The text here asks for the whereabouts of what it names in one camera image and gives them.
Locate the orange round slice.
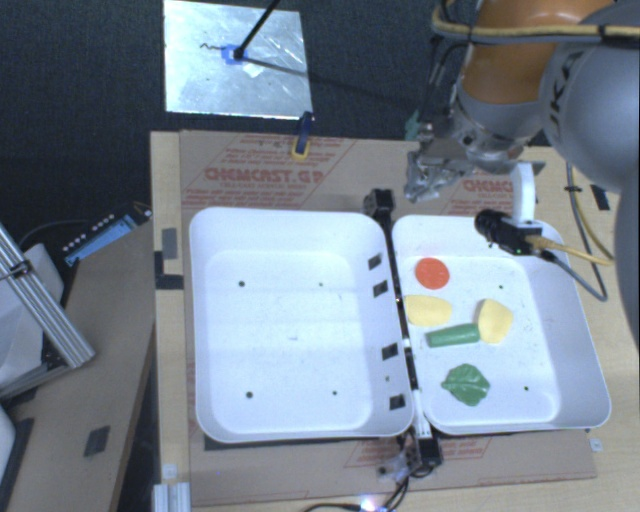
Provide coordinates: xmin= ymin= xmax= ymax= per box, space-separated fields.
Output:
xmin=415 ymin=257 xmax=451 ymax=291

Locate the green toy lettuce leaf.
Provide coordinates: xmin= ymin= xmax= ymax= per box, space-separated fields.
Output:
xmin=440 ymin=362 xmax=492 ymax=408

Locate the green toy cucumber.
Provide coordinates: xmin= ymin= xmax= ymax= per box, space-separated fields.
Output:
xmin=425 ymin=322 xmax=482 ymax=349

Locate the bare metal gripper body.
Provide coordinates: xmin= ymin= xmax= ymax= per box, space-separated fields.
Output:
xmin=415 ymin=115 xmax=527 ymax=176

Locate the white plastic tray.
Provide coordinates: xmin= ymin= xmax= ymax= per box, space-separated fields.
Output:
xmin=188 ymin=205 xmax=417 ymax=445
xmin=391 ymin=214 xmax=613 ymax=437

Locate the yellow toy food piece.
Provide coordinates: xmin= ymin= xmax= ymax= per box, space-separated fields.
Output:
xmin=403 ymin=294 xmax=454 ymax=328
xmin=476 ymin=298 xmax=515 ymax=346

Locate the brown cardboard board, red print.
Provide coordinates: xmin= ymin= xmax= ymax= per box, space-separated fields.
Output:
xmin=178 ymin=129 xmax=599 ymax=507

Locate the black cylinder on white bracket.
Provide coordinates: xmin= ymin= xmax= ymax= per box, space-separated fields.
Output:
xmin=473 ymin=162 xmax=547 ymax=257

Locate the thin black and white rod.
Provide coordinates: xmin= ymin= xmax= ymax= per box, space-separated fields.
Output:
xmin=380 ymin=209 xmax=432 ymax=442

